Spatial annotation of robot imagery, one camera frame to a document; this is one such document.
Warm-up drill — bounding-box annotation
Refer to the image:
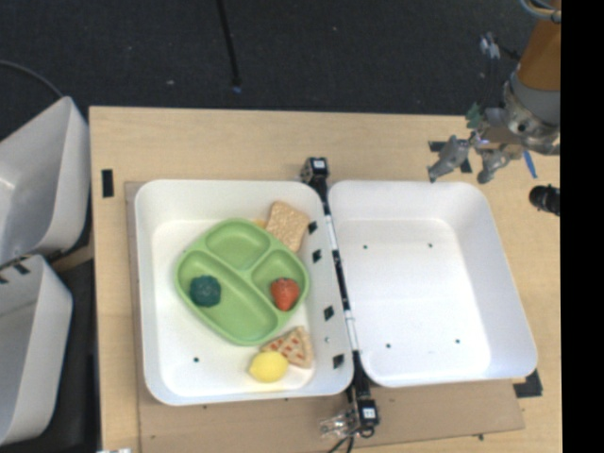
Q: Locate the green divided plate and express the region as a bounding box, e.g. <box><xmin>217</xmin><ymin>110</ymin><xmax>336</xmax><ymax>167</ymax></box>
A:
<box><xmin>175</xmin><ymin>217</ymin><xmax>310</xmax><ymax>347</ymax></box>

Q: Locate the green broccoli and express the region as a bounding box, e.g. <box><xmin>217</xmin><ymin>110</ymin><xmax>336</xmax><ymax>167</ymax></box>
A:
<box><xmin>189</xmin><ymin>275</ymin><xmax>223</xmax><ymax>308</ymax></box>

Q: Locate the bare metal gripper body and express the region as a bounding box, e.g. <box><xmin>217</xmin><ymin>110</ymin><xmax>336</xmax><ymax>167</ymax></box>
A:
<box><xmin>474</xmin><ymin>92</ymin><xmax>562</xmax><ymax>158</ymax></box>

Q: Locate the black block with thin wires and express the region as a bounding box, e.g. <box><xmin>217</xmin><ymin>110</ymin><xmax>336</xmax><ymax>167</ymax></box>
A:
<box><xmin>300</xmin><ymin>156</ymin><xmax>330</xmax><ymax>184</ymax></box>
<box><xmin>355</xmin><ymin>397</ymin><xmax>381</xmax><ymax>427</ymax></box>

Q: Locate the pizza slice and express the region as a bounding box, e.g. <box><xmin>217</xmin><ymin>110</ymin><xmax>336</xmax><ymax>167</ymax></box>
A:
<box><xmin>260</xmin><ymin>326</ymin><xmax>315</xmax><ymax>370</ymax></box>

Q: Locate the white plastic tray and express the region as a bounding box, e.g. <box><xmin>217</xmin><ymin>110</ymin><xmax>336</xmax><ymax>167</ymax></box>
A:
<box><xmin>327</xmin><ymin>179</ymin><xmax>540</xmax><ymax>390</ymax></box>
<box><xmin>133</xmin><ymin>178</ymin><xmax>356</xmax><ymax>407</ymax></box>

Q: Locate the yellow lemon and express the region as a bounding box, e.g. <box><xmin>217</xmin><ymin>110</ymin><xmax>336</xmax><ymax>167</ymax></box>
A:
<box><xmin>247</xmin><ymin>350</ymin><xmax>290</xmax><ymax>384</ymax></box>

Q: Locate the red strawberry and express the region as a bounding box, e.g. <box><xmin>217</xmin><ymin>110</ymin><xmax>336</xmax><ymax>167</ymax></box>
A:
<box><xmin>269</xmin><ymin>277</ymin><xmax>302</xmax><ymax>312</ymax></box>

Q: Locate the tan bread slice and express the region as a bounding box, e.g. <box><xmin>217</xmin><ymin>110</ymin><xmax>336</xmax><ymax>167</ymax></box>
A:
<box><xmin>264</xmin><ymin>200</ymin><xmax>311</xmax><ymax>254</ymax></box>

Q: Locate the thin black and white rod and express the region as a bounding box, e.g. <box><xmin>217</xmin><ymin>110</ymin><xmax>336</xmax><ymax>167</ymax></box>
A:
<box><xmin>316</xmin><ymin>179</ymin><xmax>370</xmax><ymax>399</ymax></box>

